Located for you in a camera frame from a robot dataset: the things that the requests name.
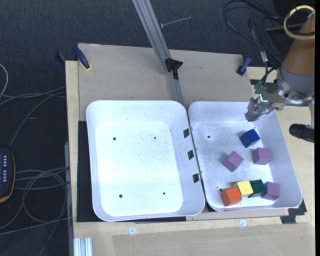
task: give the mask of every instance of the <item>black device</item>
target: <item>black device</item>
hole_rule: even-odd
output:
[[[9,149],[0,147],[0,204],[8,200],[14,190],[16,168]]]

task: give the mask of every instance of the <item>orange block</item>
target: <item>orange block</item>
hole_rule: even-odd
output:
[[[224,206],[235,205],[242,200],[239,188],[227,188],[221,193],[221,199]]]

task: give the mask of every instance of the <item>dark green cube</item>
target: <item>dark green cube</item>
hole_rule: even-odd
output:
[[[253,194],[249,195],[248,198],[259,197],[266,192],[266,188],[261,179],[250,180],[250,184],[253,190]]]

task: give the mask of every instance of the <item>cube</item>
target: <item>cube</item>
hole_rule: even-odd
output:
[[[266,192],[262,194],[262,198],[274,201],[280,197],[280,184],[268,181],[264,187]]]
[[[258,140],[260,140],[259,135],[257,134],[255,129],[251,129],[246,131],[244,134],[240,136],[240,140],[245,148],[248,148],[249,146],[252,146],[255,144]]]
[[[252,152],[253,163],[256,165],[266,165],[271,161],[271,153],[269,148],[258,147]]]
[[[261,179],[250,180],[250,185],[252,187],[253,194],[249,195],[248,198],[259,197],[266,192],[265,185]]]
[[[232,187],[238,188],[242,197],[248,197],[254,193],[249,180],[238,181]]]
[[[232,153],[227,157],[226,160],[223,161],[223,165],[231,172],[233,172],[235,169],[238,168],[238,166],[241,164],[241,162],[244,159],[235,151],[232,151]]]
[[[221,199],[224,206],[232,206],[240,202],[242,200],[242,197],[237,187],[231,187],[225,189],[221,193]]]

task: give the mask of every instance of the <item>empty white tray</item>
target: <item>empty white tray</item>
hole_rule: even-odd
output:
[[[255,122],[248,122],[245,118],[247,106],[248,102],[197,101],[188,108],[208,204],[219,212],[299,206],[302,193],[276,112],[263,115]],[[251,129],[255,129],[261,139],[245,148],[240,136]],[[252,152],[258,147],[270,149],[271,161],[267,165],[253,163]],[[222,165],[232,151],[244,158],[234,172]],[[236,205],[224,206],[222,190],[230,188],[238,181],[260,179],[263,183],[280,184],[280,197],[277,200],[258,196],[243,198]]]
[[[109,222],[192,216],[205,205],[186,109],[98,100],[86,109],[92,203]]]

